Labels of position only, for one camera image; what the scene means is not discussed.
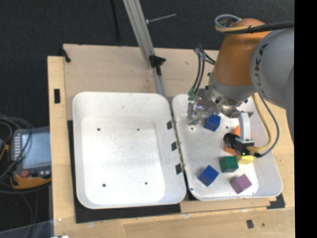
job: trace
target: emergency stop button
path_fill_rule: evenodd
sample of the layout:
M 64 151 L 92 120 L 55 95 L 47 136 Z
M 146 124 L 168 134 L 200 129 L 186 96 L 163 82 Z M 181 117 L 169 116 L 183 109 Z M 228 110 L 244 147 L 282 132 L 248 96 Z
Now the emergency stop button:
M 24 177 L 24 178 L 25 178 L 25 177 L 28 177 L 28 176 L 29 176 L 29 171 L 27 171 L 27 170 L 22 170 L 20 174 L 21 174 L 21 177 Z

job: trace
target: block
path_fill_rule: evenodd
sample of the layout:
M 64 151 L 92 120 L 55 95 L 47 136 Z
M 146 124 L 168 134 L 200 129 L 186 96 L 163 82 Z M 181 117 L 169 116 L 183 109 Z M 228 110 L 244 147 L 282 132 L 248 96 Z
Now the block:
M 239 168 L 237 158 L 235 156 L 225 156 L 220 160 L 220 167 L 223 173 L 231 173 Z
M 240 136 L 240 126 L 238 125 L 232 133 Z M 232 155 L 237 155 L 237 153 L 227 145 L 224 145 L 224 151 Z
M 217 178 L 218 172 L 208 165 L 205 170 L 198 176 L 198 179 L 207 187 Z
M 243 165 L 248 165 L 254 160 L 254 156 L 252 155 L 241 156 L 238 154 L 236 158 L 237 158 L 237 162 Z
M 211 115 L 205 120 L 204 128 L 216 131 L 220 125 L 220 120 L 220 116 Z
M 245 174 L 235 178 L 230 182 L 230 184 L 237 194 L 240 194 L 242 191 L 244 191 L 252 185 L 252 183 Z

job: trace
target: blue cube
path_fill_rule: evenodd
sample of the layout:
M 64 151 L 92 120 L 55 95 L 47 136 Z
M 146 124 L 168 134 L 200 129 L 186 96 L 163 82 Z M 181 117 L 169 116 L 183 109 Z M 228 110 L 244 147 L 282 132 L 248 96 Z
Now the blue cube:
M 221 117 L 217 115 L 211 115 L 205 121 L 204 128 L 216 131 L 219 127 Z
M 217 178 L 218 172 L 208 165 L 205 170 L 198 176 L 198 179 L 207 187 Z

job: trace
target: empty white tray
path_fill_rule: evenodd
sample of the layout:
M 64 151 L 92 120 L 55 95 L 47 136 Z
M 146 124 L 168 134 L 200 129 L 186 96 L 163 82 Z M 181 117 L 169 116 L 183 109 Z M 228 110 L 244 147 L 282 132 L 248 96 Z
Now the empty white tray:
M 176 204 L 186 185 L 166 98 L 82 92 L 73 100 L 77 196 L 91 209 Z
M 214 132 L 203 127 L 203 124 L 188 125 L 186 123 L 188 96 L 177 95 L 172 101 L 176 130 L 180 141 L 186 177 L 191 193 L 199 200 L 211 201 L 220 199 L 275 197 L 282 191 L 282 180 L 279 175 L 274 156 L 268 153 L 262 158 L 255 158 L 249 165 L 239 164 L 239 169 L 232 173 L 222 173 L 220 159 L 232 156 L 224 151 L 223 137 L 239 125 L 237 118 L 229 119 L 220 114 L 219 128 Z M 243 103 L 240 111 L 254 112 L 250 117 L 251 138 L 255 146 L 263 146 L 267 142 L 261 118 L 256 110 L 253 99 Z M 205 186 L 198 176 L 207 167 L 212 166 L 219 174 L 214 182 Z M 245 174 L 252 186 L 237 194 L 230 181 Z

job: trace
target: purple block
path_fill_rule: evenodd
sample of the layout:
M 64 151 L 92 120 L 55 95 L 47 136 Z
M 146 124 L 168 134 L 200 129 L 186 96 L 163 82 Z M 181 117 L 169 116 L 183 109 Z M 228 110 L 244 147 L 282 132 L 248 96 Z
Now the purple block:
M 207 187 L 217 178 L 218 172 L 208 165 L 205 170 L 198 176 L 198 179 Z
M 211 115 L 205 120 L 204 128 L 216 131 L 220 125 L 220 120 L 220 116 Z
M 244 191 L 252 185 L 252 183 L 246 175 L 241 175 L 240 177 L 237 177 L 236 179 L 231 181 L 230 184 L 237 194 L 241 193 L 242 191 Z

